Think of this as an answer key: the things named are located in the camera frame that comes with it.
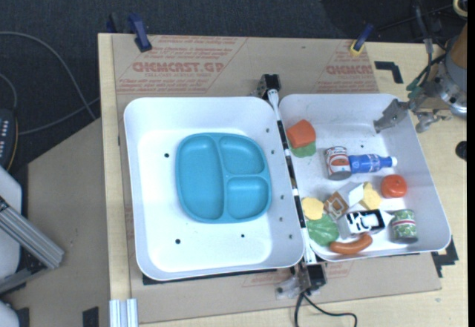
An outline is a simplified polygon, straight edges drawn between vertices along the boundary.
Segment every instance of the toy sausage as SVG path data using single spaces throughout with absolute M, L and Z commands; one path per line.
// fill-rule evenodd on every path
M 332 242 L 330 250 L 340 254 L 355 254 L 369 247 L 373 238 L 369 234 L 363 234 L 358 240 L 353 242 Z

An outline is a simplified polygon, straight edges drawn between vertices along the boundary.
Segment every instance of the red tomato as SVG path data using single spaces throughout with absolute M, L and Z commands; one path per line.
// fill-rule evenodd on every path
M 384 198 L 399 198 L 406 195 L 406 180 L 398 175 L 391 174 L 383 178 L 381 182 L 381 194 Z

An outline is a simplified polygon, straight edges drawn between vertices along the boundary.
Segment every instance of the wire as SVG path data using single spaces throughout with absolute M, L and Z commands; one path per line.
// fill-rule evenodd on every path
M 13 83 L 10 82 L 10 80 L 5 75 L 3 75 L 2 73 L 0 73 L 0 78 L 2 78 L 4 81 L 6 81 L 6 83 L 12 89 L 12 92 L 13 92 L 13 109 L 15 110 L 16 106 L 18 105 L 18 96 L 16 95 L 15 86 L 13 86 Z
M 89 102 L 88 103 L 88 106 L 94 104 L 95 102 L 98 102 L 99 101 L 99 97 L 96 98 L 95 100 L 93 100 L 92 102 Z M 27 134 L 32 134 L 32 133 L 36 133 L 36 132 L 39 132 L 39 131 L 43 131 L 44 129 L 48 129 L 48 128 L 51 128 L 51 127 L 54 127 L 55 125 L 58 125 L 59 123 L 62 123 L 62 122 L 65 122 L 66 120 L 70 119 L 71 117 L 77 115 L 79 112 L 85 110 L 86 107 L 82 107 L 78 110 L 75 110 L 74 112 L 71 112 L 69 113 L 68 115 L 62 117 L 61 119 L 58 119 L 56 120 L 55 122 L 51 122 L 49 124 L 46 124 L 46 125 L 43 125 L 41 127 L 37 127 L 37 128 L 34 128 L 34 129 L 30 129 L 28 131 L 22 131 L 19 133 L 20 136 L 24 136 L 24 135 L 27 135 Z
M 328 315 L 330 317 L 352 317 L 355 320 L 353 327 L 356 327 L 358 325 L 358 318 L 354 313 L 352 312 L 332 313 L 332 312 L 325 311 L 322 308 L 318 307 L 314 302 L 312 302 L 311 299 L 308 298 L 308 296 L 305 294 L 305 291 L 302 291 L 298 295 L 297 304 L 295 305 L 295 312 L 294 312 L 295 327 L 298 327 L 298 311 L 300 309 L 300 306 L 304 298 L 311 306 L 319 310 L 322 314 Z
M 81 98 L 81 101 L 84 105 L 84 108 L 88 110 L 88 112 L 91 115 L 93 120 L 96 119 L 96 115 L 94 115 L 94 112 L 91 110 L 91 108 L 89 107 L 89 104 L 86 102 L 86 99 L 82 95 L 82 91 L 79 88 L 79 86 L 77 84 L 77 81 L 75 80 L 73 74 L 71 73 L 71 70 L 69 69 L 68 65 L 66 64 L 66 62 L 61 58 L 61 56 L 50 45 L 48 45 L 46 42 L 43 42 L 41 39 L 38 39 L 38 38 L 36 38 L 34 36 L 31 36 L 29 34 L 26 34 L 26 33 L 7 31 L 7 32 L 0 32 L 0 36 L 23 37 L 23 38 L 30 39 L 32 41 L 38 42 L 40 45 L 46 47 L 61 62 L 61 65 L 66 69 L 66 72 L 68 73 L 69 77 L 71 78 L 71 81 L 73 82 L 74 87 L 76 88 L 76 92 L 78 93 L 79 98 Z

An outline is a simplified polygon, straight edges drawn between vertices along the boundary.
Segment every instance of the toy food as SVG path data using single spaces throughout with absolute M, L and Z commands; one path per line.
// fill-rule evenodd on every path
M 313 126 L 305 119 L 302 119 L 297 124 L 288 128 L 286 133 L 293 148 L 307 146 L 314 142 L 317 137 L 315 129 L 313 129 Z
M 369 234 L 362 234 L 361 237 L 353 242 L 337 242 L 330 244 L 330 250 L 340 254 L 355 254 L 369 247 L 373 238 Z
M 327 214 L 324 214 L 318 220 L 308 220 L 307 230 L 310 239 L 321 246 L 328 246 L 340 237 L 338 226 Z
M 383 178 L 381 182 L 381 194 L 384 198 L 399 198 L 406 195 L 407 183 L 398 174 L 391 174 Z
M 373 188 L 370 182 L 365 182 L 363 185 L 363 200 L 360 204 L 367 210 L 376 210 L 382 202 L 378 192 Z
M 316 198 L 303 198 L 302 208 L 307 219 L 317 220 L 324 214 L 324 204 Z

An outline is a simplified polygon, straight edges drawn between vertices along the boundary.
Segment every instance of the white tray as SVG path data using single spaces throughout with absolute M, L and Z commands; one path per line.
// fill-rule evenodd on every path
M 254 97 L 141 98 L 124 113 L 137 262 L 155 280 L 286 268 L 304 241 L 275 114 Z M 175 152 L 194 133 L 236 133 L 263 149 L 272 201 L 261 217 L 198 222 L 180 207 Z
M 451 230 L 410 117 L 405 117 L 394 128 L 385 129 L 381 133 L 375 132 L 373 121 L 382 117 L 382 111 L 393 99 L 394 96 L 380 93 L 295 94 L 286 96 L 280 103 L 285 128 L 306 119 L 314 127 L 317 136 L 317 153 L 314 156 L 297 158 L 292 155 L 302 199 L 310 196 L 324 201 L 349 181 L 371 182 L 373 188 L 380 193 L 382 178 L 388 174 L 400 174 L 407 182 L 407 194 L 402 198 L 383 198 L 380 209 L 412 209 L 416 215 L 419 235 L 417 242 L 392 242 L 390 227 L 374 234 L 370 247 L 351 256 L 333 253 L 327 247 L 312 242 L 312 249 L 324 260 L 342 261 L 439 251 L 451 240 Z M 336 145 L 346 147 L 349 155 L 376 153 L 380 156 L 395 156 L 398 164 L 394 168 L 383 168 L 376 173 L 353 174 L 341 181 L 330 180 L 324 152 Z M 355 206 L 351 211 L 358 209 L 363 208 Z

